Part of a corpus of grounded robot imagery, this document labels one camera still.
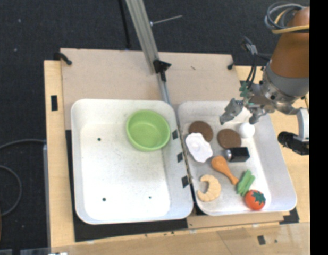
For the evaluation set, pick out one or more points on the brown round biscuit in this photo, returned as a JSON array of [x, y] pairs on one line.
[[228, 139], [202, 129]]

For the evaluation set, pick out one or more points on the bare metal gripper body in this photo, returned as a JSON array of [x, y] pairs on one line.
[[271, 100]]

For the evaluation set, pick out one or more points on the green bowl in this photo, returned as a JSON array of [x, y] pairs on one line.
[[147, 131]]

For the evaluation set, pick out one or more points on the white fried egg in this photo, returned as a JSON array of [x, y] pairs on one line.
[[198, 147]]

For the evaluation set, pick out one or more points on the orange chicken drumstick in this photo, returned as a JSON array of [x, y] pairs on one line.
[[220, 165]]

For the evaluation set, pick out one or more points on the brown cardboard board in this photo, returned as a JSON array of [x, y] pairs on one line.
[[105, 76]]

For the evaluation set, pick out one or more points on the green bean pods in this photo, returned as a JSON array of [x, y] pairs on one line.
[[244, 183]]

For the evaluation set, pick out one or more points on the white plastic tray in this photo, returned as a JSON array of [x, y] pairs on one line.
[[275, 169], [121, 174]]

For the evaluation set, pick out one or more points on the black box with silver cap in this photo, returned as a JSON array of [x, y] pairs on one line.
[[239, 154]]

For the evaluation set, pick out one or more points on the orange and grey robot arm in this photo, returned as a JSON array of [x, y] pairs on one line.
[[291, 60]]

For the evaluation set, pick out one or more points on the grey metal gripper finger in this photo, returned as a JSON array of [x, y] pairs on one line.
[[256, 115], [230, 111]]

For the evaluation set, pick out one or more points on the white ball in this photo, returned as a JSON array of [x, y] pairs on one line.
[[246, 130]]

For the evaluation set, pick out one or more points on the black cylinder on white bracket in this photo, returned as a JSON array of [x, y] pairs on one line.
[[292, 142]]

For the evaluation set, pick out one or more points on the beige croissant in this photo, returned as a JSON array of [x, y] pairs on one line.
[[214, 188]]

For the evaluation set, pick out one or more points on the red tomato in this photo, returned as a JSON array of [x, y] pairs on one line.
[[254, 200]]

